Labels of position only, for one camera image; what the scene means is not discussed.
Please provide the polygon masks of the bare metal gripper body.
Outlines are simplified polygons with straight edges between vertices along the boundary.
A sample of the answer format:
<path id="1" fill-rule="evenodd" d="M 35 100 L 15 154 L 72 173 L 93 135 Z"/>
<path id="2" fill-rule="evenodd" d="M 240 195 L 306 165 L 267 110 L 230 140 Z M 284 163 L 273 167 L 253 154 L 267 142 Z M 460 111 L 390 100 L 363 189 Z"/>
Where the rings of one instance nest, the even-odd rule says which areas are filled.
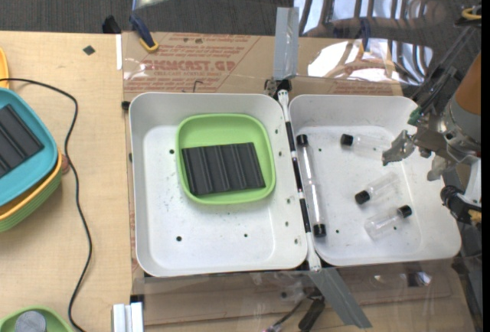
<path id="1" fill-rule="evenodd" d="M 433 152 L 433 167 L 471 165 L 481 152 L 481 119 L 418 119 L 414 143 Z"/>

